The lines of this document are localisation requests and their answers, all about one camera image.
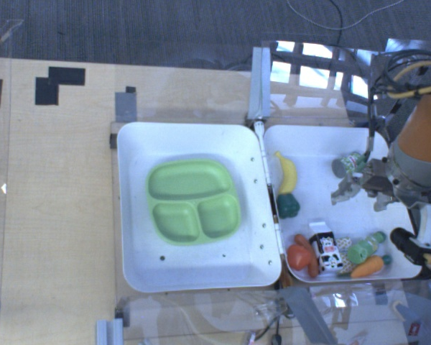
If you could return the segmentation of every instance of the gray carpet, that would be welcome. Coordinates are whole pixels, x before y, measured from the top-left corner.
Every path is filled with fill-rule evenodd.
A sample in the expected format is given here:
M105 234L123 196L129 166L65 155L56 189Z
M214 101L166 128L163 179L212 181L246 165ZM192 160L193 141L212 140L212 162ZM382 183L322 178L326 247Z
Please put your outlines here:
M334 0L350 24L397 0ZM326 0L291 0L339 26ZM0 26L22 18L14 57L223 68L264 40L335 44L338 33L294 14L285 0L0 0ZM431 40L431 0L407 0L343 31L340 45L383 50L390 37Z

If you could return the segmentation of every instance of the yellow banana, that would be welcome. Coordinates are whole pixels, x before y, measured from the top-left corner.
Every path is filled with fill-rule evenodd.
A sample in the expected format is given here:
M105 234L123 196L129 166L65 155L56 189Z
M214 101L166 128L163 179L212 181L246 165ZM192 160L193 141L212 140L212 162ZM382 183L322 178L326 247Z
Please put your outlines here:
M274 153L279 158L282 168L282 182L278 194L289 194L295 189L297 184L297 169L295 164L286 157L283 157L279 151Z

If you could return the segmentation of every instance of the red tomato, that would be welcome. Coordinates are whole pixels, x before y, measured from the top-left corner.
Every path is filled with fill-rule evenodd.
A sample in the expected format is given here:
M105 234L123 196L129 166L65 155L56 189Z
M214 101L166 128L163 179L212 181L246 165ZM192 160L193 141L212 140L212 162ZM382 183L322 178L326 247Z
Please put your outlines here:
M310 252L301 245L293 244L287 248L287 263L294 270L300 271L311 262Z

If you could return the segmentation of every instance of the brown sausage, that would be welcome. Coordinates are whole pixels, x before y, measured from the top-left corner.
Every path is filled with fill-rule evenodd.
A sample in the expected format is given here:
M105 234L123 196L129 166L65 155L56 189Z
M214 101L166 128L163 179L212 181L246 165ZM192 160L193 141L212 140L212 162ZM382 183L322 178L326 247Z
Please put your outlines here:
M306 250L311 253L311 261L310 261L310 264L308 265L308 274L311 277L318 276L319 275L318 259L316 257L315 250L313 249L313 247L309 243L308 239L305 238L301 234L297 234L294 238L294 242L301 245L302 247L306 248Z

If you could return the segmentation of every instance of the green divided plate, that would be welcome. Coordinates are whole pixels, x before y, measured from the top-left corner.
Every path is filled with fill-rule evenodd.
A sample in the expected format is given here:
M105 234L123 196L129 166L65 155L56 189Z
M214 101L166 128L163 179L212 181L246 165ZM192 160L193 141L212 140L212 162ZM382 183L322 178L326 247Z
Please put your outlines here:
M154 167L147 201L158 235L193 245L224 239L241 220L236 189L227 169L209 159L179 160Z

